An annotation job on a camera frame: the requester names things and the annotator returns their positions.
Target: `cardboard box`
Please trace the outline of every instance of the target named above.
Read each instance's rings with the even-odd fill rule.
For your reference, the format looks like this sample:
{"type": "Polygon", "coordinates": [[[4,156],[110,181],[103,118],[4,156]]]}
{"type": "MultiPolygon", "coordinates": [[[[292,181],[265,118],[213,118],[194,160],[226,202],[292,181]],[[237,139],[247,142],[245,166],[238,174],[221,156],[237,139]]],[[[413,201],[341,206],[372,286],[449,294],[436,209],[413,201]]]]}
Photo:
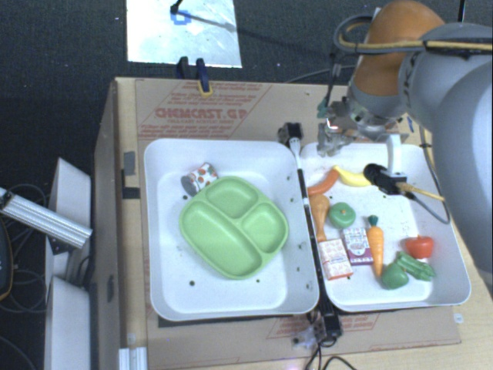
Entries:
{"type": "MultiPolygon", "coordinates": [[[[293,345],[306,315],[171,323],[149,302],[149,253],[143,153],[165,137],[271,140],[286,122],[317,140],[317,105],[325,86],[116,79],[95,152],[95,295],[99,368],[118,368],[118,349],[148,349],[149,369],[191,368],[311,355],[293,345]]],[[[335,99],[344,87],[333,91],[335,99]]],[[[343,335],[327,353],[368,352],[460,342],[452,308],[422,308],[341,317],[343,335]]]]}

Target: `small box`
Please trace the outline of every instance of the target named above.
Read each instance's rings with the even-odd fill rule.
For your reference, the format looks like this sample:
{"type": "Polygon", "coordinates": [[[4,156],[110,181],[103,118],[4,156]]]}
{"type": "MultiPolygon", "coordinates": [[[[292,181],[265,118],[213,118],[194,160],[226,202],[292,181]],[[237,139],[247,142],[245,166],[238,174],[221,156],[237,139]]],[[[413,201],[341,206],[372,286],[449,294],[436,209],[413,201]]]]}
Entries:
{"type": "Polygon", "coordinates": [[[364,228],[347,228],[342,230],[342,234],[351,265],[373,264],[367,232],[364,228]]]}
{"type": "Polygon", "coordinates": [[[327,280],[349,277],[353,274],[341,239],[322,241],[318,247],[327,280]]]}

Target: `purple box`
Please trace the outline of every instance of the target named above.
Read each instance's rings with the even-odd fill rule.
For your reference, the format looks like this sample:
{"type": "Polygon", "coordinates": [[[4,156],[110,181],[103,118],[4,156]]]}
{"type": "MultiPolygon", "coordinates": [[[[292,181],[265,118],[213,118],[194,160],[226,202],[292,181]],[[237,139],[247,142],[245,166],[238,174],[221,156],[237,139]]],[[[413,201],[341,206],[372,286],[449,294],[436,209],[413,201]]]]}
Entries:
{"type": "Polygon", "coordinates": [[[347,257],[353,266],[373,264],[367,231],[364,228],[348,228],[342,230],[347,257]]]}

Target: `white tray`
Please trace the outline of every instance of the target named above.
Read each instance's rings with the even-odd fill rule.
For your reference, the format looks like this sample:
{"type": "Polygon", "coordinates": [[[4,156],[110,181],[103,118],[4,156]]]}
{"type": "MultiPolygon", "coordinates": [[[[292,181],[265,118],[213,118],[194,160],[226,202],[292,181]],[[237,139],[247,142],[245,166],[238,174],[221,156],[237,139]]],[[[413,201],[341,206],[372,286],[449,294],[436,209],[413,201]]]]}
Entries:
{"type": "Polygon", "coordinates": [[[260,141],[161,139],[144,156],[149,218],[150,297],[171,321],[303,314],[319,290],[293,154],[260,141]],[[232,280],[215,271],[179,231],[188,199],[181,176],[209,162],[220,177],[241,177],[283,212],[289,236],[257,275],[232,280]]]}
{"type": "MultiPolygon", "coordinates": [[[[344,147],[334,157],[317,154],[317,144],[305,146],[301,154],[307,186],[320,182],[333,165],[359,173],[369,163],[387,166],[387,147],[384,144],[357,144],[344,147]]],[[[417,146],[402,146],[402,170],[408,182],[424,190],[437,193],[434,182],[417,146]]],[[[471,292],[471,283],[465,269],[457,239],[450,224],[433,218],[416,202],[403,196],[386,196],[375,186],[348,187],[340,180],[326,193],[330,203],[346,202],[356,211],[357,219],[352,227],[368,228],[366,218],[379,217],[378,226],[384,231],[384,264],[395,259],[404,249],[407,237],[431,236],[434,252],[429,260],[437,277],[432,282],[418,281],[410,277],[407,285],[396,290],[384,289],[374,276],[372,266],[355,266],[350,279],[325,280],[327,294],[332,302],[344,311],[378,311],[398,308],[429,307],[460,304],[471,292]]],[[[417,195],[432,210],[445,216],[441,202],[417,195]]],[[[326,220],[324,231],[327,239],[340,237],[340,231],[326,220]]]]}

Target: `black device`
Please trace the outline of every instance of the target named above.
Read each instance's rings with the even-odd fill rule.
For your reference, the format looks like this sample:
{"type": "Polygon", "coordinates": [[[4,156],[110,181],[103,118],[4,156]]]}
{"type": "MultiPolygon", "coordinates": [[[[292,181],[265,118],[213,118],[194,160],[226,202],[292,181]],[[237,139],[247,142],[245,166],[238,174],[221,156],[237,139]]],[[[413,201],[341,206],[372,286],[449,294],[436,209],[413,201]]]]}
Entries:
{"type": "Polygon", "coordinates": [[[0,220],[0,301],[10,293],[13,277],[14,263],[10,238],[3,220],[0,220]]]}

